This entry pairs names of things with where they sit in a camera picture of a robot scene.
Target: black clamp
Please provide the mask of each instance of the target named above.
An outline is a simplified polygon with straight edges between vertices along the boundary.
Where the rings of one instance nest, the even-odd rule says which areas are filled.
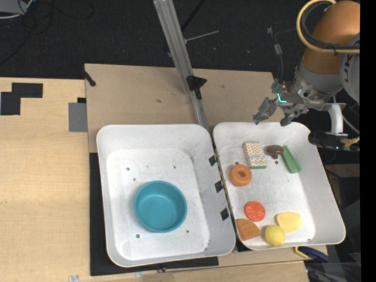
[[[187,83],[191,91],[194,91],[197,99],[202,99],[200,88],[207,82],[207,79],[194,75],[188,75]]]

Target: blue plate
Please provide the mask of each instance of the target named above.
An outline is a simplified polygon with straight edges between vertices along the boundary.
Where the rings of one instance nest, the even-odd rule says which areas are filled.
[[[186,218],[187,202],[183,193],[164,181],[152,181],[136,193],[133,208],[138,221],[153,232],[170,232]]]

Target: orange donut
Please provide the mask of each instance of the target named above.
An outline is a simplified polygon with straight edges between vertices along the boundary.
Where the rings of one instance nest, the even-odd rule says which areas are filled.
[[[246,165],[234,165],[229,174],[230,181],[238,187],[248,185],[252,179],[252,172]]]

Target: black floor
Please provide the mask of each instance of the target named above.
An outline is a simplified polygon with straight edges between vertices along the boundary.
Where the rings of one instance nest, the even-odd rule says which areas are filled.
[[[274,33],[281,32],[285,80],[293,79],[305,50],[296,32],[289,30],[308,1],[173,0],[186,39],[218,31],[187,42],[194,68],[266,71],[275,76],[278,59],[267,32],[271,26]],[[312,14],[308,27],[318,16]],[[82,79],[86,63],[173,67],[153,0],[36,0],[25,15],[0,19],[0,76]],[[359,106],[345,91],[337,101],[347,104],[344,115],[359,129]],[[330,129],[329,115],[323,112],[309,112],[296,121],[311,130]],[[356,136],[346,125],[344,131]],[[319,152],[324,164],[360,161],[359,153]],[[360,196],[359,181],[344,181],[341,195],[350,200]],[[339,254],[347,258],[353,251],[350,246]]]

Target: teal light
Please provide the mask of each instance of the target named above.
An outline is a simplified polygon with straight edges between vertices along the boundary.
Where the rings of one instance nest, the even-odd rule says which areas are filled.
[[[287,102],[287,100],[282,100],[281,99],[281,95],[279,93],[277,93],[277,96],[278,96],[278,100],[281,102],[281,103],[285,103]]]

